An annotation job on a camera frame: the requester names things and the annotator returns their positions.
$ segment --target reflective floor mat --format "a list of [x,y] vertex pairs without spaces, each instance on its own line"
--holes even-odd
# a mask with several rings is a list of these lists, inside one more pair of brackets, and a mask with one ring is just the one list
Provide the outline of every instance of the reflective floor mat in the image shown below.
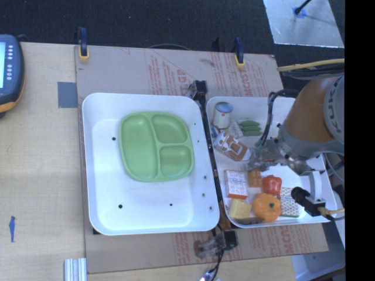
[[275,44],[344,48],[328,0],[263,0]]

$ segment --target toy pepper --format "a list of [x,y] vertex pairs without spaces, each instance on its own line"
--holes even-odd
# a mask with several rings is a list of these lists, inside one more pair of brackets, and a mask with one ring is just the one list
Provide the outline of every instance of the toy pepper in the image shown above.
[[263,218],[263,222],[275,221],[281,214],[280,200],[272,194],[260,193],[253,201],[253,211],[256,217]]
[[273,196],[280,196],[281,178],[274,175],[268,175],[262,179],[263,193],[272,194]]

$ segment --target green beans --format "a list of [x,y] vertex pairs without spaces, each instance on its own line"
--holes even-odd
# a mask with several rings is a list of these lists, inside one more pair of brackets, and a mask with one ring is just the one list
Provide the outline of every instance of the green beans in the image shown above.
[[259,136],[262,134],[260,123],[256,121],[243,121],[238,123],[244,136]]

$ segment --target green divided plate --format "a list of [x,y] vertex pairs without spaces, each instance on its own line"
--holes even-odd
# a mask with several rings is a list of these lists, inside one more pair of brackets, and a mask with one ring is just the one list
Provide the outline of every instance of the green divided plate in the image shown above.
[[120,150],[128,174],[138,181],[170,181],[194,167],[186,124],[167,112],[137,112],[121,120]]

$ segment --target food package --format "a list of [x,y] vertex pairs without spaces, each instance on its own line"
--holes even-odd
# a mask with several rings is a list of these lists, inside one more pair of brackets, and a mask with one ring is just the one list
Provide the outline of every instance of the food package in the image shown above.
[[280,191],[280,203],[281,203],[281,215],[282,217],[299,217],[298,204],[294,201],[291,196],[292,189],[289,187],[281,187]]
[[224,176],[228,198],[246,199],[248,196],[246,174],[237,170],[225,170]]
[[218,134],[213,146],[235,161],[249,160],[251,156],[251,151],[245,144],[225,131]]

